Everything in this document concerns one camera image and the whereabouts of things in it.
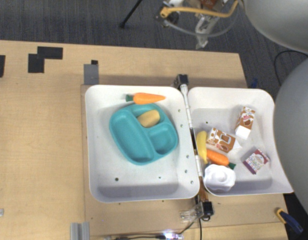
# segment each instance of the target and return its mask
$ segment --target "tabletop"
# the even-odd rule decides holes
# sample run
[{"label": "tabletop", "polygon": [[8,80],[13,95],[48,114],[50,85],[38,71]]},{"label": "tabletop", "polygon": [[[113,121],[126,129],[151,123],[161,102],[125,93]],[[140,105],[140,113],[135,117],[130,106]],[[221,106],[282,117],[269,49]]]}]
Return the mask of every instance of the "tabletop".
[{"label": "tabletop", "polygon": [[[63,48],[63,57],[46,58],[44,73],[28,73],[29,54],[38,47]],[[70,239],[70,224],[84,221],[94,240],[186,227],[179,212],[194,204],[191,199],[88,200],[84,64],[98,61],[100,84],[170,86],[177,74],[188,74],[190,88],[245,88],[237,54],[0,40],[0,55],[6,56],[0,78],[0,240]],[[286,210],[282,194],[209,197],[215,215],[202,224],[203,239],[287,239],[274,214],[278,207]],[[199,238],[197,227],[184,233],[186,239]]]}]

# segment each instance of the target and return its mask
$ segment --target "metal stand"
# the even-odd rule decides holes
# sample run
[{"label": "metal stand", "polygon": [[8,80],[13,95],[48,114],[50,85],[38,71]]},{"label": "metal stand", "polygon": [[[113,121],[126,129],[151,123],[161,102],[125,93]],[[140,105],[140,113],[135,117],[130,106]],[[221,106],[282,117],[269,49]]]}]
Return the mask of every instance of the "metal stand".
[{"label": "metal stand", "polygon": [[119,27],[121,27],[122,29],[125,27],[126,22],[128,21],[128,19],[130,18],[130,16],[134,13],[134,11],[137,9],[137,7],[139,6],[139,4],[142,2],[142,0],[137,0],[136,4],[134,5],[134,7],[130,10],[130,12],[127,14],[127,16],[125,17],[125,19],[119,24]]}]

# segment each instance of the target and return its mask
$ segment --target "blue object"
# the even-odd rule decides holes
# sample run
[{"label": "blue object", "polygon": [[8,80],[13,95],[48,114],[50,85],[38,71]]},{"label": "blue object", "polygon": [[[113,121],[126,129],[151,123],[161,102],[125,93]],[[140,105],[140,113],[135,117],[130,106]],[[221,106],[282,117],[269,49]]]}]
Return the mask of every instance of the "blue object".
[{"label": "blue object", "polygon": [[294,230],[294,232],[300,235],[303,232],[303,228],[300,224],[289,214],[281,211],[279,215],[284,219],[284,221]]},{"label": "blue object", "polygon": [[[157,110],[158,124],[141,126],[137,117]],[[126,159],[136,165],[146,165],[171,153],[178,145],[177,132],[165,112],[155,104],[132,104],[115,112],[109,121],[112,137]]]}]

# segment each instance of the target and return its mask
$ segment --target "orange carrot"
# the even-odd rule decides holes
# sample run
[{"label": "orange carrot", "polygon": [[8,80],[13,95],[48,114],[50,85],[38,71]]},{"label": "orange carrot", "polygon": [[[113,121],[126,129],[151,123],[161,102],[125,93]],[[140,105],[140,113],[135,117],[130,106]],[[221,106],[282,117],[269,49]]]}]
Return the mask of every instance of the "orange carrot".
[{"label": "orange carrot", "polygon": [[229,162],[227,156],[209,149],[207,150],[207,158],[212,163],[219,166],[229,166],[231,169],[234,169],[234,167],[236,166],[236,164]]},{"label": "orange carrot", "polygon": [[132,95],[126,95],[126,101],[127,102],[134,101],[134,103],[139,104],[139,105],[162,101],[165,98],[166,97],[162,96],[162,95],[143,93],[143,92],[138,92],[133,96]]}]

